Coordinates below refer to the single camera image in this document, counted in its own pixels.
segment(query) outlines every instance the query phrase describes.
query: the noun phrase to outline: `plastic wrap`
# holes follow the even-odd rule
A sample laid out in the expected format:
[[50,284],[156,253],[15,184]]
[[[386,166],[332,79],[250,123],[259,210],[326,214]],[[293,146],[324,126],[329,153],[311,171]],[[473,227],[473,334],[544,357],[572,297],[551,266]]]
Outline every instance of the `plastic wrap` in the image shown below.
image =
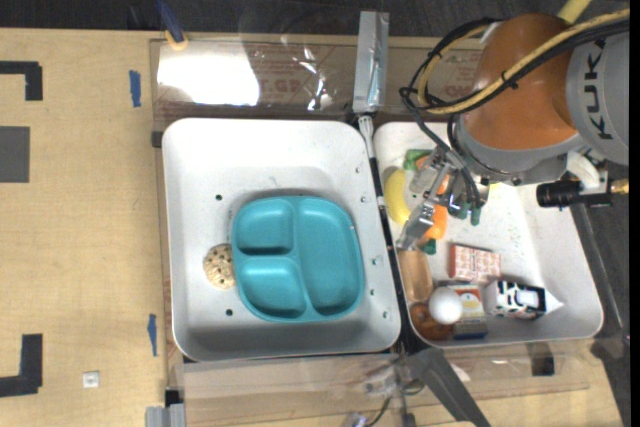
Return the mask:
[[[447,359],[475,400],[590,385],[579,353],[556,350],[549,360],[544,351],[509,347]],[[323,422],[341,425],[352,413],[374,418],[386,399],[386,415],[396,417],[405,406],[415,411],[439,404],[397,354],[189,363],[175,371],[187,423],[203,427],[319,416],[335,416]]]
[[186,41],[151,43],[155,130],[184,117],[347,120],[384,101],[384,13],[272,0],[163,2]]

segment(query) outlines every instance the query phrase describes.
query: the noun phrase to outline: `wooden board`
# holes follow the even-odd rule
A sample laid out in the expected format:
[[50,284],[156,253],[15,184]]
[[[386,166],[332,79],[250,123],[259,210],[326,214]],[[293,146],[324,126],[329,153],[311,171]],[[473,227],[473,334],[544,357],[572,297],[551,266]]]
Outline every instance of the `wooden board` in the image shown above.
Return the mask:
[[[165,317],[150,144],[149,42],[158,36],[0,30],[1,60],[38,61],[44,72],[42,102],[25,102],[21,76],[0,75],[0,126],[31,127],[30,182],[0,184],[0,376],[18,373],[23,334],[44,339],[43,386],[35,395],[0,398],[3,427],[143,425],[145,408],[163,402]],[[430,42],[392,38],[391,76],[410,77],[402,49]],[[419,57],[415,50],[411,56],[412,63]],[[132,103],[130,70],[141,75],[140,107]],[[487,399],[480,407],[494,425],[620,425],[601,363],[589,364],[587,389]],[[100,386],[83,388],[83,373],[95,370]],[[419,424],[452,421],[441,406],[416,416]]]

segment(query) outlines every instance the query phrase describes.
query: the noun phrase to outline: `white sink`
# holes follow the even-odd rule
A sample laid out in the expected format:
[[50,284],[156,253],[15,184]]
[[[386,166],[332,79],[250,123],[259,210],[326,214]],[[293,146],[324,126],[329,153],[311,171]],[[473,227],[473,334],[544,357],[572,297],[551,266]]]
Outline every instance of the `white sink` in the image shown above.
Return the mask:
[[[445,123],[431,123],[429,127],[446,140]],[[383,176],[402,166],[408,149],[434,147],[413,122],[382,125],[376,130],[374,145]],[[407,194],[405,201],[413,207],[420,199]],[[563,306],[536,321],[489,316],[489,334],[482,339],[429,343],[443,349],[486,348],[595,336],[602,327],[604,313],[571,211],[538,206],[536,185],[504,184],[492,188],[482,211],[478,226],[471,226],[469,219],[449,216],[445,237],[438,241],[436,253],[428,257],[433,279],[436,282],[450,279],[451,244],[486,248],[501,255],[505,279],[545,287]],[[397,240],[402,226],[391,220],[389,225]]]
[[[371,168],[360,134],[334,121],[183,119],[162,141],[175,341],[196,361],[371,353],[388,349],[401,320]],[[357,308],[336,320],[263,320],[237,287],[207,279],[203,261],[231,241],[239,209],[255,199],[308,195],[354,222],[364,267]]]

